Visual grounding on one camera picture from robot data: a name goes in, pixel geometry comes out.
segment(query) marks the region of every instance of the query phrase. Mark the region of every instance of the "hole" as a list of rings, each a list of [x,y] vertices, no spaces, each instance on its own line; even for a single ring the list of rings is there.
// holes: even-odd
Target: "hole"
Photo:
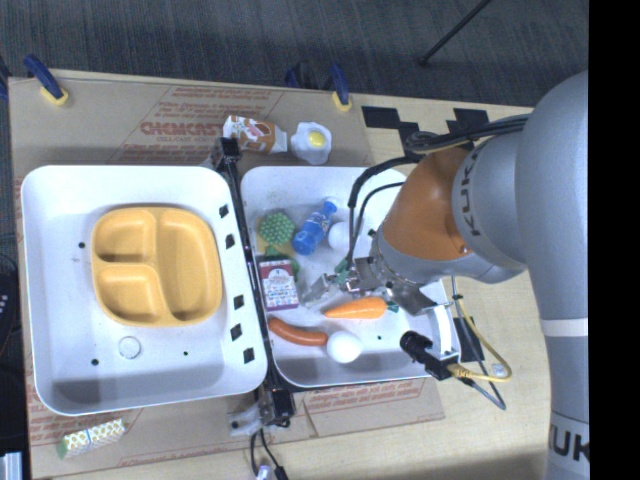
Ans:
[[[244,351],[244,364],[250,363],[255,358],[256,358],[256,356],[253,353],[253,349],[252,348],[248,348],[248,349],[246,349]]]
[[[240,324],[238,325],[234,325],[231,328],[231,340],[235,341],[237,340],[240,336],[242,336],[242,327]]]

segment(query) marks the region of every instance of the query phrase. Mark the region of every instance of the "robotic hand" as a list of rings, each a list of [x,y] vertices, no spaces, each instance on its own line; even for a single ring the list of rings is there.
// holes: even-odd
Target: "robotic hand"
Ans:
[[[470,151],[424,148],[370,256],[347,258],[348,291],[384,287],[414,315],[435,306],[420,287],[442,277],[497,283],[528,269],[551,370],[546,480],[590,477],[587,91],[585,71]]]

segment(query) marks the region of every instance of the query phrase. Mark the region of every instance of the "sausage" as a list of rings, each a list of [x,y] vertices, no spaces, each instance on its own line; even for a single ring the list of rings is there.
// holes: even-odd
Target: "sausage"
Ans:
[[[269,320],[269,330],[273,334],[280,336],[283,340],[287,340],[297,345],[306,345],[308,347],[321,347],[329,341],[329,335],[321,331],[306,331],[298,327],[293,327],[279,318]]]

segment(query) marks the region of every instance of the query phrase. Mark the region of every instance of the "yellow clamp tip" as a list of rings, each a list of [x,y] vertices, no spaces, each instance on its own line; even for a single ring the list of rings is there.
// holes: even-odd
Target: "yellow clamp tip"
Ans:
[[[55,105],[56,107],[61,107],[69,99],[69,93],[62,87],[60,88],[60,90],[62,91],[62,96],[60,98],[55,98],[53,94],[47,91],[44,87],[40,87],[40,94],[42,94],[49,103]]]
[[[340,101],[340,98],[338,97],[337,92],[334,91],[331,97],[333,98],[333,103],[335,103],[336,107],[338,107],[338,110],[342,110],[343,112],[346,112],[351,108],[351,98],[349,98],[349,103],[345,105]]]

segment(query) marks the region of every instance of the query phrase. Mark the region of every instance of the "yellow plate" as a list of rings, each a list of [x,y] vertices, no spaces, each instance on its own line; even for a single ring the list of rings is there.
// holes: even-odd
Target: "yellow plate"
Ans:
[[[91,246],[98,301],[120,323],[195,324],[220,306],[216,241],[192,212],[153,206],[112,210],[96,223]]]

